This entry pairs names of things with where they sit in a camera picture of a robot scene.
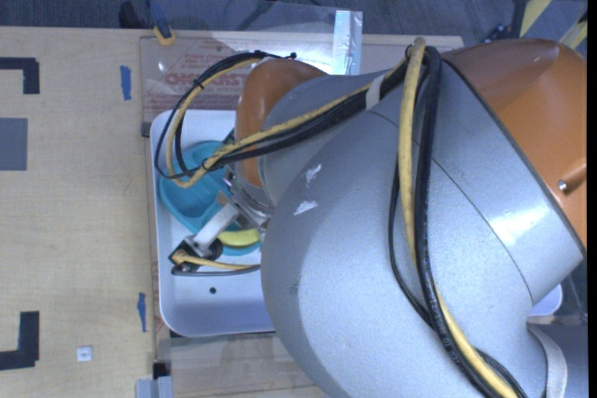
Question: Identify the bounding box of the black cylinder on white bracket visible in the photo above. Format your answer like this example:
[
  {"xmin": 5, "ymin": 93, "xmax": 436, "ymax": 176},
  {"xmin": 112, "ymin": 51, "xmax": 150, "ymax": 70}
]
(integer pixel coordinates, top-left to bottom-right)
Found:
[{"xmin": 168, "ymin": 201, "xmax": 242, "ymax": 274}]

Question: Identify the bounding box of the yellow banana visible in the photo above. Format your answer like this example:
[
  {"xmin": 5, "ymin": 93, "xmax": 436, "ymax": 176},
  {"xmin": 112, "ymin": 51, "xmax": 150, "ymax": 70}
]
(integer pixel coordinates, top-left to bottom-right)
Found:
[{"xmin": 216, "ymin": 227, "xmax": 261, "ymax": 249}]

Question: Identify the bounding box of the blue divided plate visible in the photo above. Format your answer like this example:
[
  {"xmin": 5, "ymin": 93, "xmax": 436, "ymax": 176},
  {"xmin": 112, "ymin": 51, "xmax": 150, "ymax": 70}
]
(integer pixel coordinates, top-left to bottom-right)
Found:
[{"xmin": 158, "ymin": 140, "xmax": 263, "ymax": 258}]

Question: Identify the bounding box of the white plastic tray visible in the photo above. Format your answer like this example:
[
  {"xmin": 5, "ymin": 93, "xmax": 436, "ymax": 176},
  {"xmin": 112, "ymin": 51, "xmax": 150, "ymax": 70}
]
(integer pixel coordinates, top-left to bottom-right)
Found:
[
  {"xmin": 528, "ymin": 283, "xmax": 563, "ymax": 319},
  {"xmin": 149, "ymin": 108, "xmax": 277, "ymax": 338}
]

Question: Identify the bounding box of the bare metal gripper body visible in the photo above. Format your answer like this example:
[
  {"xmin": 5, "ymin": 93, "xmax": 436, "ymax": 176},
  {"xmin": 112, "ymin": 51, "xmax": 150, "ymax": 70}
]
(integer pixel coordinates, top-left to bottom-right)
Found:
[{"xmin": 215, "ymin": 170, "xmax": 274, "ymax": 229}]

